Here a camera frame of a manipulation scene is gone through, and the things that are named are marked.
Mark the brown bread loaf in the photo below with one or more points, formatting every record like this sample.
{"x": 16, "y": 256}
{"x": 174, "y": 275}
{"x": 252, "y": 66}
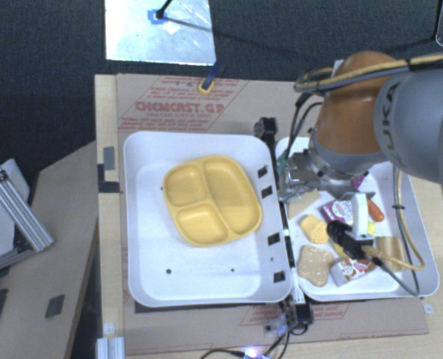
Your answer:
{"x": 391, "y": 253}

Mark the white carton brown print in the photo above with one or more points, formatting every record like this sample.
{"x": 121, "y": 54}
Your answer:
{"x": 350, "y": 271}

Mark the purple packet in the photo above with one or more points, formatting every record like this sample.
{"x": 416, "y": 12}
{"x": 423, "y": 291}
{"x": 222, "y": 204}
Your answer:
{"x": 358, "y": 181}

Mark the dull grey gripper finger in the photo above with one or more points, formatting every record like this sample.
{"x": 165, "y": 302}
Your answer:
{"x": 286, "y": 194}
{"x": 292, "y": 175}

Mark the black cylinder on white bracket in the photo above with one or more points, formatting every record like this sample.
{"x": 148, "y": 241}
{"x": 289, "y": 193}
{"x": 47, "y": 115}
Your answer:
{"x": 346, "y": 238}

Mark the tan bread slice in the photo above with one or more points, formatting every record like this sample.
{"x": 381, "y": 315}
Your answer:
{"x": 305, "y": 205}

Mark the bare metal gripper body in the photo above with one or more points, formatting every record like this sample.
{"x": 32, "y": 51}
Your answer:
{"x": 319, "y": 172}

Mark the thin black and white rod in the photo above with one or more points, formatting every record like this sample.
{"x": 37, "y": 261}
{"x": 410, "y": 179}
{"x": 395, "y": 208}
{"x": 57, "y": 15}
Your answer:
{"x": 286, "y": 234}

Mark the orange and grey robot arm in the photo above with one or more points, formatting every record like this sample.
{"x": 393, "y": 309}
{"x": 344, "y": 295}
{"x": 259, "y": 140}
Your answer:
{"x": 412, "y": 125}

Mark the yellow corn cob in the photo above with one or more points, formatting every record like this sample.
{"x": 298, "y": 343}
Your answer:
{"x": 314, "y": 229}

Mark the purple and white carton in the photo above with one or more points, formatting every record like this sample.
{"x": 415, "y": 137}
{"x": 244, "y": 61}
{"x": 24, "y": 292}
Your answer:
{"x": 337, "y": 211}

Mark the yellow divided plate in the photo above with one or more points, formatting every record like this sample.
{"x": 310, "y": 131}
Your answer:
{"x": 212, "y": 200}

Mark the brown cardboard board red print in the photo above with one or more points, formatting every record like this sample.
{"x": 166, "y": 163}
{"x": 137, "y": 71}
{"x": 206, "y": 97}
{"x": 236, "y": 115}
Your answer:
{"x": 176, "y": 103}

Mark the white plastic tray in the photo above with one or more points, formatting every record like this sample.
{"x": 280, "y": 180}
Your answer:
{"x": 191, "y": 275}
{"x": 363, "y": 290}

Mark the beige biscuit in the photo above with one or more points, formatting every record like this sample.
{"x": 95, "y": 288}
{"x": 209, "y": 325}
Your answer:
{"x": 314, "y": 266}

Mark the orange carrot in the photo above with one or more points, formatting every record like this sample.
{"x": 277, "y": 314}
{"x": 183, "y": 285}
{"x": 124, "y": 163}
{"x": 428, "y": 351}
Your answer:
{"x": 375, "y": 211}

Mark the yellow banana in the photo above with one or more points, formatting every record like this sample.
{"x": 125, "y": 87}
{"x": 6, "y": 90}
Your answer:
{"x": 371, "y": 229}

